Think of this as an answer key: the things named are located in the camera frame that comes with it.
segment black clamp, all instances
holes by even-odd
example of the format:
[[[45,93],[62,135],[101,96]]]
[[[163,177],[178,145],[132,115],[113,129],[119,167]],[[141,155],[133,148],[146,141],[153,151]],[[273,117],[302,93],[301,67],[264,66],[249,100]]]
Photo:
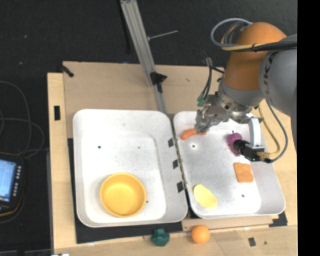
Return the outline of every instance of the black clamp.
[[[154,86],[156,85],[159,93],[162,93],[163,90],[162,90],[161,83],[164,80],[166,80],[167,76],[164,74],[159,74],[157,72],[151,72],[150,77],[151,77],[152,84]]]

